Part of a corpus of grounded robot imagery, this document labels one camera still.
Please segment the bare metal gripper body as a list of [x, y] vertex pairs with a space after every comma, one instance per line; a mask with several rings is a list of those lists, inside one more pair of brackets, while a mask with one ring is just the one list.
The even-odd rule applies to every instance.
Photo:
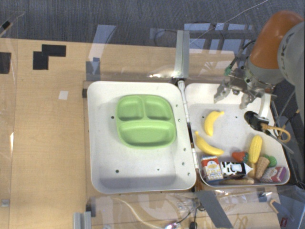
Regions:
[[229, 73], [229, 86], [235, 91], [243, 92], [252, 97], [262, 97], [265, 93], [272, 94], [275, 86], [259, 81], [247, 68], [235, 68]]

